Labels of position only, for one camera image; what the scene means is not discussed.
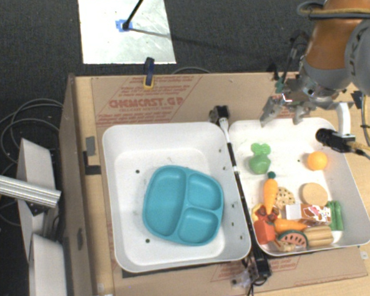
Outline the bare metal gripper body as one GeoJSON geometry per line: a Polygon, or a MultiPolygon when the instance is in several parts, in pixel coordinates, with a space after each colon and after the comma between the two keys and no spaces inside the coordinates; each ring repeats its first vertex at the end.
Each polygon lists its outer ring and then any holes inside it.
{"type": "Polygon", "coordinates": [[[285,80],[282,94],[285,101],[291,106],[309,107],[311,109],[315,107],[329,109],[339,96],[338,91],[328,89],[306,76],[285,80]]]}

